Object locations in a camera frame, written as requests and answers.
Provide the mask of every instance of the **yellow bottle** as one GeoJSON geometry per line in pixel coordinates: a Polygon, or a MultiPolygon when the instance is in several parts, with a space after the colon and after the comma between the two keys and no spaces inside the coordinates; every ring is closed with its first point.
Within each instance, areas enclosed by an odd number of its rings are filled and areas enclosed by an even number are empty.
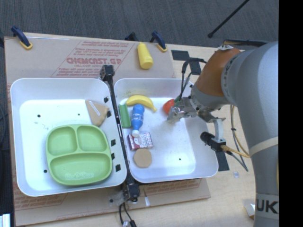
{"type": "Polygon", "coordinates": [[[147,47],[143,43],[139,43],[138,47],[139,63],[142,69],[149,69],[153,65],[153,59],[147,47]]]}

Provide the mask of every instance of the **yellow banana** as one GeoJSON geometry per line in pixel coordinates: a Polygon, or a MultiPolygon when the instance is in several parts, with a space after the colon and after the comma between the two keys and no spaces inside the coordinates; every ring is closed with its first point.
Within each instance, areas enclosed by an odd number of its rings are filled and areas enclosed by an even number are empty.
{"type": "Polygon", "coordinates": [[[147,97],[147,96],[132,95],[126,101],[126,105],[127,106],[131,106],[131,105],[135,105],[135,104],[142,104],[142,105],[144,105],[146,107],[152,108],[154,111],[157,111],[157,109],[153,105],[152,100],[149,97],[147,97]]]}

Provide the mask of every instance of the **small box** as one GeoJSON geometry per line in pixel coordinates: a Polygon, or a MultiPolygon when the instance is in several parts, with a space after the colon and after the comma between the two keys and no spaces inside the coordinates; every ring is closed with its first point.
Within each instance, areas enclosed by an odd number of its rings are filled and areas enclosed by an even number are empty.
{"type": "Polygon", "coordinates": [[[136,138],[129,134],[127,140],[129,142],[130,150],[153,147],[151,134],[148,132],[142,132],[139,137],[136,138]]]}

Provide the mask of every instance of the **white robotic arm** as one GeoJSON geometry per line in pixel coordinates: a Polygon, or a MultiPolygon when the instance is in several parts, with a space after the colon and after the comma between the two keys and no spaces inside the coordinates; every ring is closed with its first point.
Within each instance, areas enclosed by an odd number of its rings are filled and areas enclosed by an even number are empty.
{"type": "Polygon", "coordinates": [[[219,48],[203,68],[191,95],[171,108],[168,120],[196,115],[209,119],[211,111],[226,104],[238,108],[254,168],[254,226],[277,227],[278,42],[243,52],[231,46],[219,48]]]}

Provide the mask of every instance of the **green divided plate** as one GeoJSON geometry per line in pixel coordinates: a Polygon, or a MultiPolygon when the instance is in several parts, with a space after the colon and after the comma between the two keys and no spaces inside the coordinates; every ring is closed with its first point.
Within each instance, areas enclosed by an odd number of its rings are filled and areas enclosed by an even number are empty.
{"type": "Polygon", "coordinates": [[[70,124],[52,129],[46,138],[46,157],[51,176],[64,185],[102,181],[112,171],[107,138],[94,125],[70,124]]]}

